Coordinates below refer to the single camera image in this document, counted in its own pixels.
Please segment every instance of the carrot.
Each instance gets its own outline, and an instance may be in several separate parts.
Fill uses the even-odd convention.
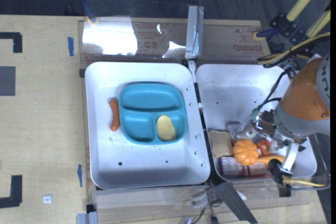
[[[109,104],[112,110],[112,123],[111,123],[110,129],[111,131],[115,132],[119,128],[119,125],[120,125],[118,103],[116,99],[111,99]]]
[[[257,158],[257,162],[268,165],[271,159],[277,159],[283,163],[285,160],[285,157],[281,155],[267,155],[267,156]]]

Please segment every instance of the yellow potato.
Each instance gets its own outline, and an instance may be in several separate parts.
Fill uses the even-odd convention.
[[[163,141],[173,141],[177,139],[172,120],[166,115],[162,115],[157,119],[156,131],[158,137]]]

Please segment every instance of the brown sausage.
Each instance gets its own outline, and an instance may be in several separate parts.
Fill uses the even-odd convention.
[[[120,125],[118,103],[116,99],[111,99],[109,104],[112,110],[112,123],[111,123],[110,129],[111,131],[115,132],[119,128],[119,125]]]

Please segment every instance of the black corner marker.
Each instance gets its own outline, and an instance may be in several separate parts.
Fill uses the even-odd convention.
[[[10,196],[0,198],[0,208],[20,206],[22,202],[22,175],[12,176]]]
[[[0,32],[0,39],[12,39],[13,53],[22,53],[22,35],[19,32]]]

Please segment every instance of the wooden table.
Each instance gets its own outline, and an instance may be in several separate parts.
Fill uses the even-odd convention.
[[[75,223],[76,214],[86,211],[78,46],[82,19],[0,15],[1,32],[23,36],[22,53],[13,53],[12,40],[0,39],[0,66],[16,67],[15,96],[0,96],[0,197],[10,195],[12,175],[23,177],[22,203],[1,208],[0,223]],[[74,56],[69,54],[68,37],[74,40]],[[52,195],[52,202],[44,203],[44,195]],[[317,193],[305,192],[304,199],[309,203],[252,213],[260,223],[326,223]],[[219,223],[237,223],[231,212],[217,217]],[[142,223],[180,223],[180,218]],[[209,217],[199,223],[209,223]]]

